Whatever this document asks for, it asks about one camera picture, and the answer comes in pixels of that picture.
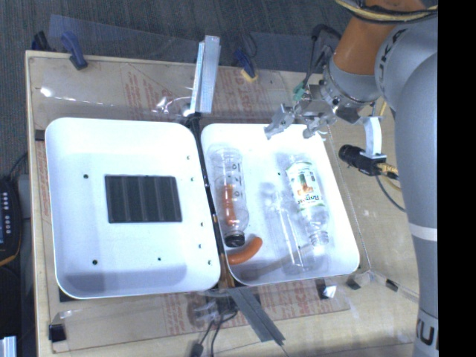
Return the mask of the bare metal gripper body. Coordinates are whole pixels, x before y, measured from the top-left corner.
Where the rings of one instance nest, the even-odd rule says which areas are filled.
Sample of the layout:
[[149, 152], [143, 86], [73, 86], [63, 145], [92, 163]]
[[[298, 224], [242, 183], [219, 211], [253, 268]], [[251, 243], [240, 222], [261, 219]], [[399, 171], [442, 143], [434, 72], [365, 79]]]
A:
[[320, 123], [343, 120], [359, 122], [359, 101], [341, 92], [334, 85], [308, 85], [297, 103], [297, 113]]

